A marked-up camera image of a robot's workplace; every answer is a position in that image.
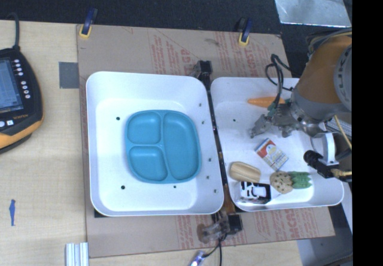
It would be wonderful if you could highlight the beige chocolate chip biscuit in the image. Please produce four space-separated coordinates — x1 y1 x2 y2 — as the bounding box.
269 170 294 195

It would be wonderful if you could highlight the white plastic tray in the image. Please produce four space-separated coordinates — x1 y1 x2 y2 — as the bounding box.
209 76 345 213
86 71 225 217

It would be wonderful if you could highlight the orange carrot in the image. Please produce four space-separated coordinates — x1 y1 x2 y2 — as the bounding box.
247 96 287 107

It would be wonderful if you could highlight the brown cardboard board red print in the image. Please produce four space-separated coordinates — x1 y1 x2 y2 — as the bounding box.
75 24 336 259

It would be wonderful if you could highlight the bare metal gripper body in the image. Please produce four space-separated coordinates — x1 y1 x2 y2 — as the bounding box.
268 105 327 137

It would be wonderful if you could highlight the tan bread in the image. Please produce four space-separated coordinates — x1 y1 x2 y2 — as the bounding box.
229 161 262 183

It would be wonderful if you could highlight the blue divided plate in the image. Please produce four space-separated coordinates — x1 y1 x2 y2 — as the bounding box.
124 109 202 185

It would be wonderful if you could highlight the black cylinder on white bracket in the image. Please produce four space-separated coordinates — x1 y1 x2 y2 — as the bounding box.
303 132 342 179

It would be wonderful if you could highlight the thin black and white rod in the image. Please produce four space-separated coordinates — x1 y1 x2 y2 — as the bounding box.
205 77 233 214

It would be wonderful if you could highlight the orange and white carton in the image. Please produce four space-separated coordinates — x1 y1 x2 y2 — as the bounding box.
254 137 290 172

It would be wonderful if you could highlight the black block with thin wires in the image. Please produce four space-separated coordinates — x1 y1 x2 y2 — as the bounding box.
227 213 243 234
193 60 214 80

